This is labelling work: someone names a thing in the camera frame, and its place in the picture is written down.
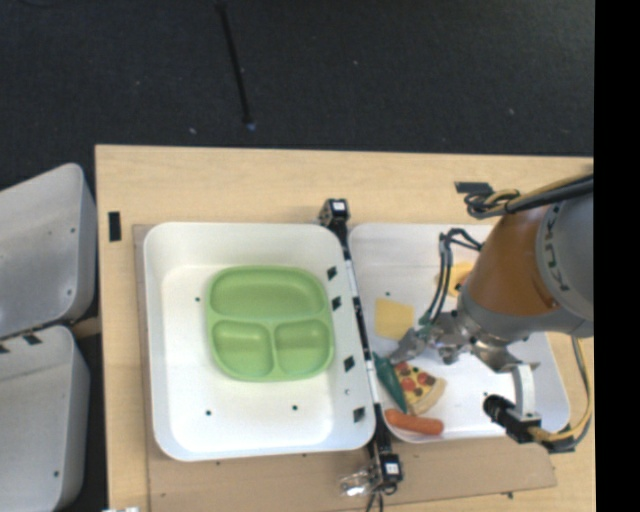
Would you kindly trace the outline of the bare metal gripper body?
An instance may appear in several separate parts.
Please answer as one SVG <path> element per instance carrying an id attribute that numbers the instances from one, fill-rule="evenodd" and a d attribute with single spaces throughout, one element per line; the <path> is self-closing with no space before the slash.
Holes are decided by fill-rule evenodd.
<path id="1" fill-rule="evenodd" d="M 461 346 L 461 354 L 471 353 L 496 373 L 509 372 L 520 365 L 532 370 L 539 367 L 538 362 L 525 362 L 511 354 L 508 350 L 511 344 L 512 340 L 490 334 L 460 311 L 441 314 L 431 324 L 427 337 L 429 348 L 437 351 L 442 345 Z"/>

